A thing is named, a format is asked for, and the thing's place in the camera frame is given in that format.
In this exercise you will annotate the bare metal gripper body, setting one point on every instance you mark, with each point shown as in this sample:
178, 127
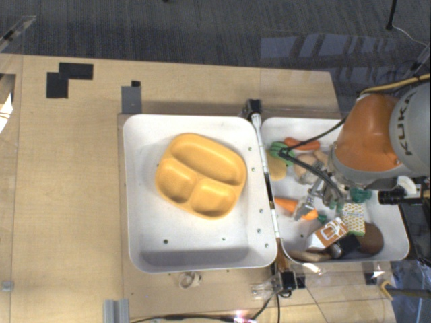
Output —
320, 188

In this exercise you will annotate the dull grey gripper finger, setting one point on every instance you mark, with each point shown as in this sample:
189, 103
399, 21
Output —
304, 209

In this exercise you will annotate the orange carrot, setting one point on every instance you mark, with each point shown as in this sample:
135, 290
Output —
303, 144
285, 204

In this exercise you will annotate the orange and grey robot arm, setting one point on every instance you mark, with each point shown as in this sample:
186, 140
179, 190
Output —
367, 140

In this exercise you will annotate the beige mushroom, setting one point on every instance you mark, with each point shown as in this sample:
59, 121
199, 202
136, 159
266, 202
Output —
303, 167

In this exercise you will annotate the white and orange carton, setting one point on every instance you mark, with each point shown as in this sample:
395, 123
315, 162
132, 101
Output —
328, 234

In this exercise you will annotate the green broccoli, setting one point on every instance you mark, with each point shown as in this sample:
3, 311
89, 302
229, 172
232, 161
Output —
276, 147
361, 194

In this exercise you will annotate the white and yellow patterned carton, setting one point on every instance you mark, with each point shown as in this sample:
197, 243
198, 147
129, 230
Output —
354, 219

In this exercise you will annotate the tan bread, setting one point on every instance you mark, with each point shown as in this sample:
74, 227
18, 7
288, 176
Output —
308, 256

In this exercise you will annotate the yellow biscuit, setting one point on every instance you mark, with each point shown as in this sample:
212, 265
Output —
276, 170

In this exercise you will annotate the small silver can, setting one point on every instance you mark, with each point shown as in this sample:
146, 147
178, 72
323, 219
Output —
335, 251

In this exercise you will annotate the black packet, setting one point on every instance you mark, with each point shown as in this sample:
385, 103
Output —
350, 243

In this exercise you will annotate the brown round biscuit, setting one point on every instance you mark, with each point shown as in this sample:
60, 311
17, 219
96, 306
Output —
372, 239

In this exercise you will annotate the white plastic tray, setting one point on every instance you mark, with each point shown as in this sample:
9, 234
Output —
387, 220
151, 234

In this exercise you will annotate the thin black and white rod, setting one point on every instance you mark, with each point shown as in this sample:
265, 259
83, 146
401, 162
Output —
261, 140

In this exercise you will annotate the orange divided plate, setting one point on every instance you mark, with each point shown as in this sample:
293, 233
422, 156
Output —
202, 175

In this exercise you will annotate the white curled strip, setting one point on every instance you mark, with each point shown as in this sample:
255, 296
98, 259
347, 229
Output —
190, 279

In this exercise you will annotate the black cylinder on white bracket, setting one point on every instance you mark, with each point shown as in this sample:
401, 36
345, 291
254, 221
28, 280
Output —
392, 196

